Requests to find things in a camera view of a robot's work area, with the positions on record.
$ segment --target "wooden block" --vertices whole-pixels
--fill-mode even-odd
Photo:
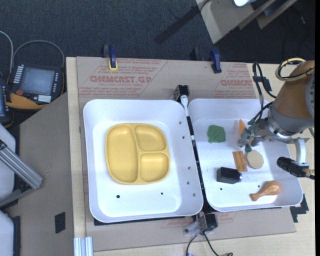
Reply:
[[[233,159],[236,166],[236,169],[239,172],[247,172],[247,165],[244,153],[242,151],[233,151]]]

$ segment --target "green block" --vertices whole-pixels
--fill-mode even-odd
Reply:
[[[210,125],[207,131],[209,143],[221,143],[226,141],[225,129],[218,125]]]

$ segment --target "yellow plate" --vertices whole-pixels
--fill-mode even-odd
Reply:
[[[105,136],[105,159],[111,177],[122,184],[159,182],[170,170],[166,136],[150,124],[112,126]]]

